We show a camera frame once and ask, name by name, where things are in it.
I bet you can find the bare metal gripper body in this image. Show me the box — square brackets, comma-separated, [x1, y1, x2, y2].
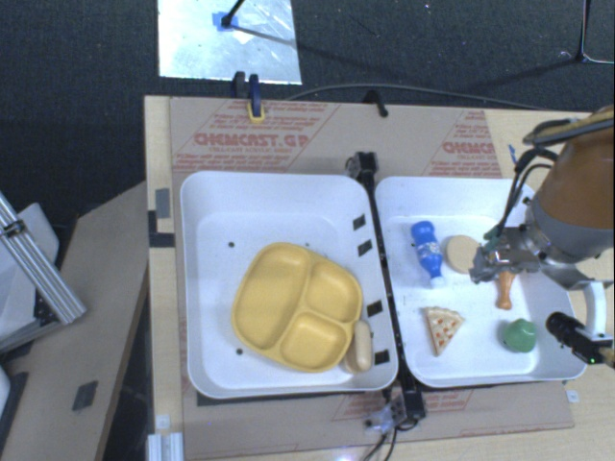
[487, 226, 552, 272]

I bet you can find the beige round biscuit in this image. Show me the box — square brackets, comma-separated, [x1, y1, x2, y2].
[441, 234, 482, 275]

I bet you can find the orange carrot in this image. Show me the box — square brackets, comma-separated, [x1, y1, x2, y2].
[495, 270, 518, 312]

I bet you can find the blue and white bottle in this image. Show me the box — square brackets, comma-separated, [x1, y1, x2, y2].
[409, 220, 447, 289]

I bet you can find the pizza slice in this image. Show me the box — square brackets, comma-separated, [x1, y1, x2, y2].
[422, 305, 466, 358]

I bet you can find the thin black rod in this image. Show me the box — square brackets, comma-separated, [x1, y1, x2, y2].
[357, 169, 420, 403]

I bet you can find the white plastic tray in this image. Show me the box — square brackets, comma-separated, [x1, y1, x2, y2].
[179, 170, 401, 400]
[373, 176, 589, 389]

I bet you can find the beige bread roll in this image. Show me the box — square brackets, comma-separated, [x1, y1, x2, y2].
[344, 319, 375, 375]

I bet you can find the yellow divided plate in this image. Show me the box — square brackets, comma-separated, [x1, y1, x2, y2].
[231, 241, 364, 374]

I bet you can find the brown cardboard board red print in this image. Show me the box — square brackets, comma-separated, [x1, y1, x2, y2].
[167, 95, 576, 447]

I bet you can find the black cylinder on white bracket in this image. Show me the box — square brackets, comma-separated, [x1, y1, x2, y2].
[545, 279, 615, 367]

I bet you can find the black block with thin wires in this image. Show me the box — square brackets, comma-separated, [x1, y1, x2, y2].
[346, 151, 381, 180]
[400, 385, 428, 423]

